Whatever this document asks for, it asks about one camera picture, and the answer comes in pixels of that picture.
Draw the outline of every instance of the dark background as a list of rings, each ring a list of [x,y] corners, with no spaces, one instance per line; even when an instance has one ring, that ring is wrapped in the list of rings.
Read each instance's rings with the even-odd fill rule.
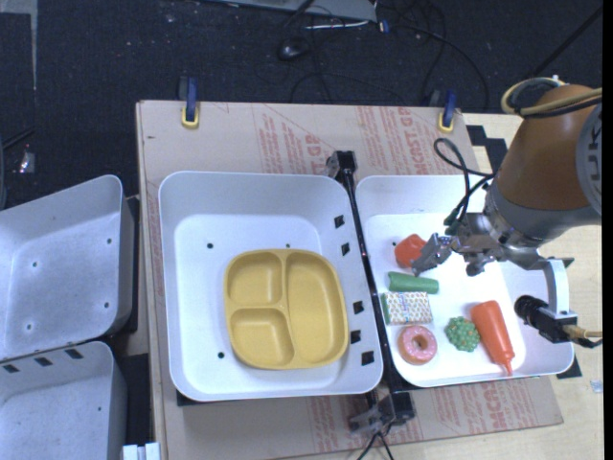
[[[6,207],[105,173],[137,194],[135,104],[176,99],[181,76],[197,77],[201,101],[417,106],[453,89],[464,112],[491,113],[534,71],[602,86],[602,15],[590,20],[601,8],[602,0],[381,0],[384,34],[376,24],[308,31],[329,19],[287,24],[287,12],[205,1],[37,0],[35,90],[31,19],[0,12]],[[277,47],[292,35],[313,51],[279,61]],[[34,154],[34,172],[19,171],[24,153]]]

